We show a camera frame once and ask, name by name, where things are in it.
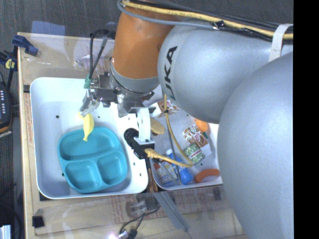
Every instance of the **black device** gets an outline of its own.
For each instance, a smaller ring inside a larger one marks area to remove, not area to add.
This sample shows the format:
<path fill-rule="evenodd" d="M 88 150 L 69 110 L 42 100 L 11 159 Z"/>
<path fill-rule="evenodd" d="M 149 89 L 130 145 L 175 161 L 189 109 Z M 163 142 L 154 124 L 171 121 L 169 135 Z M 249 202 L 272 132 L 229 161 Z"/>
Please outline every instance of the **black device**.
<path fill-rule="evenodd" d="M 0 133 L 9 129 L 12 122 L 12 106 L 9 91 L 0 82 Z"/>

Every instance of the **blue bottle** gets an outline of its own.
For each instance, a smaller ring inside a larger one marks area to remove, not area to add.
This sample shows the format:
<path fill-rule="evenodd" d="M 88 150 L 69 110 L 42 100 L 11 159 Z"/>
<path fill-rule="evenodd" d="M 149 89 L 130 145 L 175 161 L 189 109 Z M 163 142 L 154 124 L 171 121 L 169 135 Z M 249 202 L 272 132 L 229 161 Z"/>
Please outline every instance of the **blue bottle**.
<path fill-rule="evenodd" d="M 173 155 L 172 149 L 168 149 L 166 154 L 167 154 L 167 156 L 169 158 L 174 159 L 174 155 Z M 178 157 L 176 157 L 176 161 L 183 163 L 183 161 L 180 158 L 178 158 Z M 172 166 L 173 166 L 175 172 L 177 173 L 176 165 L 172 164 Z M 190 182 L 194 178 L 186 167 L 178 166 L 178 169 L 179 169 L 180 180 L 181 180 L 182 184 L 185 185 L 185 184 L 187 184 L 188 182 Z"/>

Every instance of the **green connector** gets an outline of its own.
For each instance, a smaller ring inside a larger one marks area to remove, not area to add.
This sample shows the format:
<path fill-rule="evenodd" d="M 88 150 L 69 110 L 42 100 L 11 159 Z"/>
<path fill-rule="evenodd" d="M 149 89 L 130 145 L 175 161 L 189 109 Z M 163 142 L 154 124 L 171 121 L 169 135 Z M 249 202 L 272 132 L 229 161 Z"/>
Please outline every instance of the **green connector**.
<path fill-rule="evenodd" d="M 85 83 L 84 83 L 84 88 L 85 89 L 89 89 L 91 87 L 92 79 L 90 79 L 89 76 L 90 75 L 88 74 L 88 76 L 85 78 Z"/>

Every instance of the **dark gray floor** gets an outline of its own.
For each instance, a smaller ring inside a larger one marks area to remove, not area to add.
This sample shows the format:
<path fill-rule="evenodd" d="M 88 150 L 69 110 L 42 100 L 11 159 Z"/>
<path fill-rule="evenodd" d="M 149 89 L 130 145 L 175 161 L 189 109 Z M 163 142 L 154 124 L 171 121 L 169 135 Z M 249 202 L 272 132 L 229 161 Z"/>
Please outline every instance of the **dark gray floor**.
<path fill-rule="evenodd" d="M 48 27 L 49 22 L 64 27 L 64 34 L 88 37 L 90 32 L 117 22 L 120 13 L 117 0 L 0 0 L 0 51 L 12 51 L 11 40 L 17 32 L 60 34 L 61 27 Z M 293 23 L 294 0 L 170 0 L 198 9 L 230 14 L 259 21 Z M 8 70 L 0 65 L 5 81 Z M 10 95 L 18 105 L 18 80 L 14 74 Z M 0 138 L 0 196 L 13 183 L 12 134 Z M 13 208 L 14 190 L 0 201 Z M 13 214 L 0 207 L 0 226 L 12 224 Z"/>

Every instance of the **teal tray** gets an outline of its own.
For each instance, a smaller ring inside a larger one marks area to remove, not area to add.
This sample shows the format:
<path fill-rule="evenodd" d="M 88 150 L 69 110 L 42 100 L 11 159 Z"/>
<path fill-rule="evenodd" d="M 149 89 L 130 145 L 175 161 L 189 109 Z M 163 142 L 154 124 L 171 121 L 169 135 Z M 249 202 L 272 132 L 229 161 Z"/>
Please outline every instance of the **teal tray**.
<path fill-rule="evenodd" d="M 80 193 L 92 193 L 121 183 L 128 164 L 117 136 L 106 127 L 95 127 L 83 140 L 83 129 L 63 135 L 58 156 L 68 184 Z"/>

